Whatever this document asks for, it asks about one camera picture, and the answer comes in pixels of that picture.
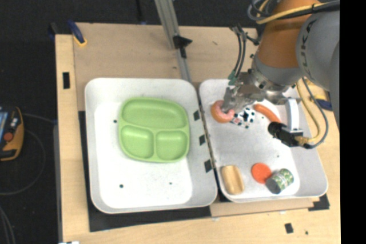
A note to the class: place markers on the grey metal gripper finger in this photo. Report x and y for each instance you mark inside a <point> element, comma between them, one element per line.
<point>227,103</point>
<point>238,107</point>

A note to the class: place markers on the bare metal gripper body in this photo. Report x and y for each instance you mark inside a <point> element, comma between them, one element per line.
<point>257,88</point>

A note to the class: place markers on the pink doughnut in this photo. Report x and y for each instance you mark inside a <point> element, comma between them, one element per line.
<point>217,115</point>

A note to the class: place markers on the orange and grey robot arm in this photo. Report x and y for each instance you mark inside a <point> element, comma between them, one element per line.
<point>288,37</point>

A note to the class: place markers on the black and white carton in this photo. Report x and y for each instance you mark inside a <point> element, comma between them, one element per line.
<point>247,118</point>

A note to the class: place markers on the orange sausage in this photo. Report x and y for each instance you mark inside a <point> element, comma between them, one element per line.
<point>267,112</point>

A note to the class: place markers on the white plastic tray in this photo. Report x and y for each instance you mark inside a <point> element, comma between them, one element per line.
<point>246,148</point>
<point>143,180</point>

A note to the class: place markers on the orange round slice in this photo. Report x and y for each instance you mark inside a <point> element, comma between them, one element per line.
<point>259,172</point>

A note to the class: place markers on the tan bread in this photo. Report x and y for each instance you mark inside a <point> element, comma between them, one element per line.
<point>232,180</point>

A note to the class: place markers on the green divided plate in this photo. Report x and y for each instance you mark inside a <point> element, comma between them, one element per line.
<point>154,128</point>

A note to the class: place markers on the green can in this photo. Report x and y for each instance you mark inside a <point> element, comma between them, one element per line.
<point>281,180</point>

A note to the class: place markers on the brown cardboard board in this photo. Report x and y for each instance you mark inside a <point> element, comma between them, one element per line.
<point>128,51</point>

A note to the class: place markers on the black cylinder on white bracket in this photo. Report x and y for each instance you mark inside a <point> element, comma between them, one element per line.
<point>286,132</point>

